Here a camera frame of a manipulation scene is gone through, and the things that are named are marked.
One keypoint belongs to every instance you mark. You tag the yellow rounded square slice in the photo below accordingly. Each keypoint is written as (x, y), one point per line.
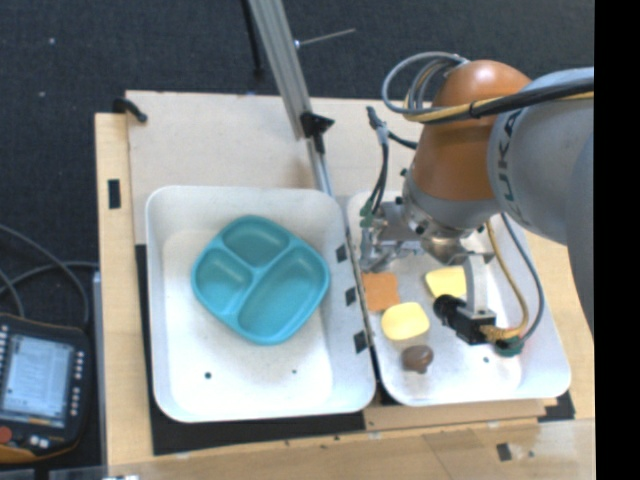
(446, 282)
(405, 320)

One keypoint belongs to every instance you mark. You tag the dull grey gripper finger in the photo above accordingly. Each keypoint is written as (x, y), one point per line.
(401, 251)
(369, 255)

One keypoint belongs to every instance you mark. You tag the pale flat board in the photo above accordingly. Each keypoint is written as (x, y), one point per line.
(210, 143)

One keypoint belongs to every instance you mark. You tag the black cylinder on white bracket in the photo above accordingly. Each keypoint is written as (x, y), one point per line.
(467, 318)

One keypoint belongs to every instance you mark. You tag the brown round toy mushroom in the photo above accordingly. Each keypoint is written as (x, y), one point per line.
(417, 358)

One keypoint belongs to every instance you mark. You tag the white plastic tray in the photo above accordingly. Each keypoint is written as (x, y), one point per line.
(465, 373)
(250, 368)

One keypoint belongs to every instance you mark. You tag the orange square cracker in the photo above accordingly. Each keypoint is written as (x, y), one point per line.
(381, 292)

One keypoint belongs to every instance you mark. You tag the blue divided plate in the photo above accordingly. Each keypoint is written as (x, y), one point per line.
(260, 280)

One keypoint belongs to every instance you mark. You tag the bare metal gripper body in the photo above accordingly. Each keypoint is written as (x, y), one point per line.
(400, 223)

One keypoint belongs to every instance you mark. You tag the thin black and white rod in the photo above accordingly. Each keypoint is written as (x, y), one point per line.
(359, 288)

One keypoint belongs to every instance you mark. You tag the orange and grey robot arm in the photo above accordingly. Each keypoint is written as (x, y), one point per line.
(525, 168)

